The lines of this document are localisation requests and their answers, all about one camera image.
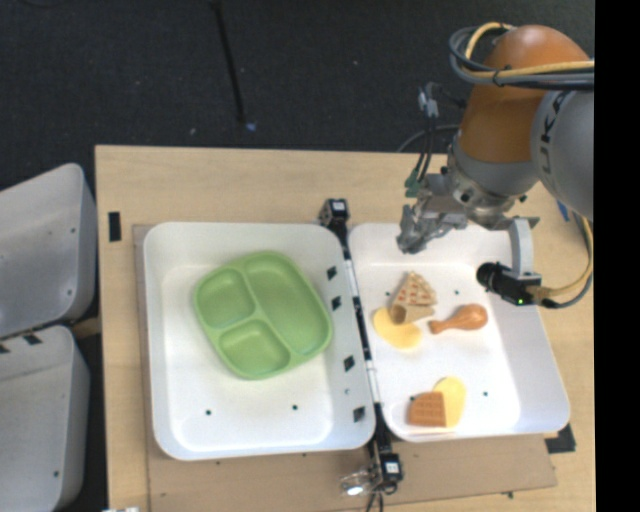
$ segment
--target cable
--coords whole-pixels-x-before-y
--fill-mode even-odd
[[[574,213],[574,218],[578,222],[578,225],[581,227],[581,232],[585,239],[589,257],[587,267],[585,268],[582,275],[580,275],[580,277],[573,283],[562,286],[560,288],[549,288],[546,286],[531,286],[527,288],[527,291],[533,295],[536,303],[551,309],[559,309],[575,304],[578,300],[584,297],[593,280],[593,233],[591,232],[591,226],[589,225],[589,222],[585,217],[579,216]],[[557,303],[551,300],[551,297],[566,295],[567,293],[574,291],[578,287],[582,288],[581,291],[570,301],[567,301],[565,303]]]
[[[512,85],[533,89],[592,90],[595,83],[595,60],[559,62],[516,69],[498,69],[472,60],[479,41],[489,34],[502,35],[516,27],[489,22],[454,32],[449,38],[450,62],[462,79],[479,84]]]
[[[435,82],[428,82],[425,88],[419,88],[419,101],[420,108],[425,114],[425,123],[426,127],[424,130],[425,142],[422,151],[420,152],[420,156],[418,158],[418,162],[413,169],[413,174],[417,176],[416,181],[420,183],[429,168],[429,164],[431,163],[431,156],[433,154],[433,140],[434,135],[438,130],[438,126],[436,125],[436,119],[439,117],[438,113],[438,102],[435,100],[435,92],[441,93],[445,96],[454,106],[458,108],[464,108],[466,106],[466,102],[464,100],[454,98],[442,87],[442,85]]]
[[[457,125],[457,124],[443,124],[442,126],[437,126],[435,128],[434,132],[436,132],[436,133],[452,132],[452,131],[457,130],[458,127],[459,127],[459,125]],[[424,135],[426,135],[426,133],[427,132],[425,130],[420,130],[419,132],[414,133],[411,137],[409,137],[402,144],[400,144],[398,149],[396,149],[396,153],[402,153],[405,149],[407,149],[407,147],[409,147],[411,145],[411,143],[415,142],[420,137],[423,137]]]
[[[381,491],[374,491],[374,492],[371,493],[371,497],[369,498],[369,503],[367,503],[366,512],[371,512],[371,507],[373,507],[373,502],[375,501],[376,496],[378,497],[378,510],[380,512],[383,512],[383,510],[384,510],[384,498],[382,497],[382,492]]]

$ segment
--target black cable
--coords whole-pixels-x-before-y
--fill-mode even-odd
[[[418,161],[416,162],[416,166],[413,168],[413,171],[416,174],[418,174],[420,172],[420,168],[422,167],[422,162],[424,161],[424,157],[425,157],[425,154],[426,154],[427,146],[428,146],[428,137],[427,137],[427,139],[425,139],[424,147],[420,151],[420,156],[418,157]]]
[[[547,91],[593,91],[594,84],[592,82],[514,82],[505,85],[513,87],[523,87],[525,89],[544,89]]]
[[[495,71],[493,68],[489,66],[485,66],[484,64],[480,64],[478,62],[472,61],[468,59],[459,48],[464,48],[471,39],[471,34],[473,34],[478,27],[466,27],[460,30],[457,30],[453,33],[453,35],[449,38],[449,52],[455,56],[458,63],[463,63],[464,66],[471,71]],[[485,32],[484,35],[499,32],[500,34],[504,34],[508,30],[506,28],[494,28]]]
[[[434,132],[435,133],[453,132],[458,129],[458,126],[459,125],[457,124],[443,124],[441,126],[436,126],[436,128],[434,129]],[[400,144],[398,149],[396,149],[396,153],[402,153],[405,149],[407,149],[411,145],[411,143],[415,142],[420,137],[423,137],[426,133],[427,132],[425,130],[420,130],[419,132],[414,133],[411,137],[409,137],[402,144]]]
[[[371,512],[371,507],[373,507],[373,502],[375,501],[376,496],[378,497],[378,510],[380,512],[383,512],[383,510],[384,510],[384,498],[382,497],[382,492],[381,491],[377,491],[377,490],[374,490],[371,493],[371,497],[369,498],[369,503],[367,503],[366,512]]]
[[[424,160],[424,163],[422,164],[422,169],[418,173],[418,183],[420,183],[424,179],[425,174],[427,174],[427,169],[429,168],[429,164],[431,163],[431,156],[433,155],[434,118],[432,117],[427,118],[426,135],[427,135],[427,138],[425,140],[424,151],[426,151],[427,153],[427,158]]]
[[[464,110],[467,108],[467,100],[464,98],[458,98],[457,96],[453,96],[449,93],[444,87],[438,85],[438,91],[447,98],[454,107],[457,107],[460,110]]]
[[[397,482],[390,482],[390,483],[386,484],[386,485],[382,488],[382,491],[383,491],[387,496],[391,496],[392,494],[395,494],[397,490],[398,490],[398,483],[397,483]]]
[[[209,6],[213,10],[216,16],[216,23],[218,24],[218,32],[220,33],[220,42],[222,43],[222,50],[224,58],[227,63],[227,72],[231,80],[231,88],[233,90],[233,97],[236,102],[236,117],[240,124],[247,123],[247,114],[244,109],[244,102],[242,101],[242,94],[240,92],[240,84],[238,83],[238,73],[236,73],[236,67],[233,60],[233,54],[231,53],[231,45],[229,43],[229,36],[227,35],[227,26],[224,21],[224,13],[222,10],[222,0],[209,0]]]

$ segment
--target white tray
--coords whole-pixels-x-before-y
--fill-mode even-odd
[[[363,224],[353,229],[354,262],[383,414],[388,427],[407,441],[437,441],[507,434],[546,433],[569,420],[569,403],[536,306],[514,306],[488,293],[476,280],[485,262],[511,264],[506,231],[476,225],[429,242],[425,251],[403,254],[395,224]],[[436,291],[435,315],[446,319],[457,307],[482,304],[489,322],[479,330],[429,332],[416,322],[421,343],[399,350],[381,339],[374,312],[388,306],[409,271],[421,274]],[[458,425],[451,429],[406,422],[411,396],[430,391],[441,378],[455,376],[467,396]]]
[[[310,361],[245,380],[211,346],[192,292],[213,269],[266,249],[289,256],[311,280],[331,312],[334,335]],[[165,223],[147,233],[143,259],[153,432],[168,455],[196,460],[342,450],[370,439],[375,418],[349,279],[338,239],[326,228]],[[349,358],[353,366],[346,370]]]

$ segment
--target green divided plate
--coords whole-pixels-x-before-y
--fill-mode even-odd
[[[331,317],[309,279],[287,256],[262,251],[204,276],[194,306],[226,365],[246,379],[265,379],[322,352]]]

